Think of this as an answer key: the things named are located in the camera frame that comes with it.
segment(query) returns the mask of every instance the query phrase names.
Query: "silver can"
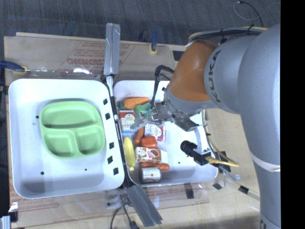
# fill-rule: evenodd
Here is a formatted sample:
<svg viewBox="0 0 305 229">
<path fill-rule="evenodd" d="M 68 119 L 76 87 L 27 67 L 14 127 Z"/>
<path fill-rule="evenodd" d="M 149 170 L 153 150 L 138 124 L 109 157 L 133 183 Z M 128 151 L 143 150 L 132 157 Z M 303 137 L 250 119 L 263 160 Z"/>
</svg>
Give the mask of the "silver can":
<svg viewBox="0 0 305 229">
<path fill-rule="evenodd" d="M 155 183 L 161 180 L 161 171 L 159 168 L 141 168 L 140 180 L 142 183 Z"/>
</svg>

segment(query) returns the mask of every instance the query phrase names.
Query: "green plate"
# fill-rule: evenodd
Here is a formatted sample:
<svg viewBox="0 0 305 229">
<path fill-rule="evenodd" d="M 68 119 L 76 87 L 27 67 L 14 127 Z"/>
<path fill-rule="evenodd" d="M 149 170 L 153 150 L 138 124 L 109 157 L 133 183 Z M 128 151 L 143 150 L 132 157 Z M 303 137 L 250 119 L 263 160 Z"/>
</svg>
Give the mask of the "green plate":
<svg viewBox="0 0 305 229">
<path fill-rule="evenodd" d="M 105 131 L 99 111 L 85 101 L 52 103 L 40 114 L 42 139 L 56 158 L 79 158 L 100 152 Z"/>
</svg>

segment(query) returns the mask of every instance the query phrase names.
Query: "white band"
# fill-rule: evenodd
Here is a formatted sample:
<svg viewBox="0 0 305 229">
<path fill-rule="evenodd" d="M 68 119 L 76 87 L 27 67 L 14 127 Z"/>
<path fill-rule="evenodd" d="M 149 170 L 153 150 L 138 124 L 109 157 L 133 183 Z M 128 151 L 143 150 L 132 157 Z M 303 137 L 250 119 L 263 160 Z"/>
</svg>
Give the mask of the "white band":
<svg viewBox="0 0 305 229">
<path fill-rule="evenodd" d="M 267 162 L 259 159 L 258 157 L 254 156 L 251 152 L 250 152 L 250 154 L 251 154 L 253 161 L 261 168 L 263 168 L 267 171 L 270 171 L 270 172 L 281 172 L 281 166 L 267 163 Z"/>
</svg>

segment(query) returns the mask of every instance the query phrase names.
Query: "dark gray carpet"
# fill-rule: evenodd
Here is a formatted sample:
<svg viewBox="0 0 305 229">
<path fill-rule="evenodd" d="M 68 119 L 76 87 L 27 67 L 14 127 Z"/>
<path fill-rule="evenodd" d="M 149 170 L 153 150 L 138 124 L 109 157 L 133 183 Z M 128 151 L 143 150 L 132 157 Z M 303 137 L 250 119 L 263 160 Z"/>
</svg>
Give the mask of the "dark gray carpet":
<svg viewBox="0 0 305 229">
<path fill-rule="evenodd" d="M 194 32 L 236 26 L 261 26 L 246 21 L 233 10 L 238 0 L 0 0 L 0 60 L 4 59 L 3 36 L 18 31 L 105 38 L 108 22 L 121 26 L 121 40 L 137 41 L 143 30 L 157 32 L 158 43 L 184 45 Z M 281 0 L 242 0 L 259 13 Z M 241 16 L 255 18 L 246 4 L 236 5 Z M 274 4 L 260 17 L 265 27 L 281 20 L 281 6 Z M 0 135 L 0 217 L 8 210 L 6 128 Z"/>
</svg>

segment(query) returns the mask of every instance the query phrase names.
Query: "wooden surface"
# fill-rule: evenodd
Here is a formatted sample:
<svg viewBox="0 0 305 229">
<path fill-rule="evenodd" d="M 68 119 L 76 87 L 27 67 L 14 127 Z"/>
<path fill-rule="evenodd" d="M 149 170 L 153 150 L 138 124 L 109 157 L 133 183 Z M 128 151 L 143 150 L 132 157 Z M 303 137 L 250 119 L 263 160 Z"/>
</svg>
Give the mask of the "wooden surface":
<svg viewBox="0 0 305 229">
<path fill-rule="evenodd" d="M 237 161 L 240 166 L 232 167 L 232 174 L 240 177 L 234 182 L 229 176 L 220 178 L 226 186 L 220 190 L 206 184 L 209 203 L 165 208 L 158 210 L 162 224 L 150 228 L 162 229 L 258 229 L 259 228 L 259 189 L 254 166 L 249 154 L 239 115 L 230 114 L 219 109 L 208 110 L 209 132 L 216 146 L 225 151 L 227 156 Z M 238 190 L 240 186 L 249 189 L 248 194 Z M 143 224 L 136 213 L 129 213 L 139 228 Z M 103 229 L 110 228 L 111 216 L 72 221 L 31 229 Z M 120 211 L 113 222 L 114 229 L 129 229 L 128 218 Z"/>
</svg>

